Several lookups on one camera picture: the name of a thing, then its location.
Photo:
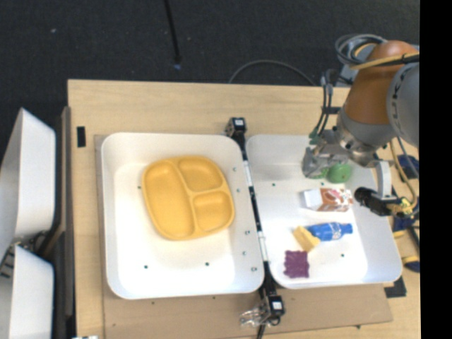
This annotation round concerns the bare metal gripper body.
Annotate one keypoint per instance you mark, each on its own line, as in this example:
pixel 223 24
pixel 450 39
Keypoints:
pixel 347 150

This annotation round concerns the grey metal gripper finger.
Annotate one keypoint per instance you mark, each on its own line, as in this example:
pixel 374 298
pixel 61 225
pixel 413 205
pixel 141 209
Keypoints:
pixel 310 161
pixel 324 168

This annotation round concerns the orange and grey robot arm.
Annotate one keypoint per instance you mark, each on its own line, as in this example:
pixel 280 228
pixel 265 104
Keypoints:
pixel 370 94

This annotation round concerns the green apple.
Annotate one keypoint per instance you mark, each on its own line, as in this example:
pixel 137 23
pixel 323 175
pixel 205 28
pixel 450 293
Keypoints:
pixel 340 173

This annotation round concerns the white and brown carton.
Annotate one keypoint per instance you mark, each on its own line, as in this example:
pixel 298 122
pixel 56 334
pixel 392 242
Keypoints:
pixel 330 200

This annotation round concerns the white plastic tray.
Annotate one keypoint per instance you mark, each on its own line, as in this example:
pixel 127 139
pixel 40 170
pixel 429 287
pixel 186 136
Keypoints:
pixel 176 267
pixel 282 203

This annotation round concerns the blue bottle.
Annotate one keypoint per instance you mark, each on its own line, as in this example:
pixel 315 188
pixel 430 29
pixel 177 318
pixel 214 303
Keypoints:
pixel 328 231

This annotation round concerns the yellow cheese wedge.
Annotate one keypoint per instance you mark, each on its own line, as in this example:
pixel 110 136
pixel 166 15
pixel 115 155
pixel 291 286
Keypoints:
pixel 305 238

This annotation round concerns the thin black and white rod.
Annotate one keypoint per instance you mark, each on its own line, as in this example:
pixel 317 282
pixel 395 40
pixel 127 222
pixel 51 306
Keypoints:
pixel 255 210

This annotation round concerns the purple grapes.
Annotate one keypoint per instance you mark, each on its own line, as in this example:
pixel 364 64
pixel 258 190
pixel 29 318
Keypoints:
pixel 296 264

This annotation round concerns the yellow divided plate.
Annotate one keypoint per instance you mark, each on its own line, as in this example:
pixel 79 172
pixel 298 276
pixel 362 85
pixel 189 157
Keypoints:
pixel 169 200

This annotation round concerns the black cylinder on white bracket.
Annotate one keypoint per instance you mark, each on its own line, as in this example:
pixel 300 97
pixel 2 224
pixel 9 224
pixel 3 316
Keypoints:
pixel 372 198

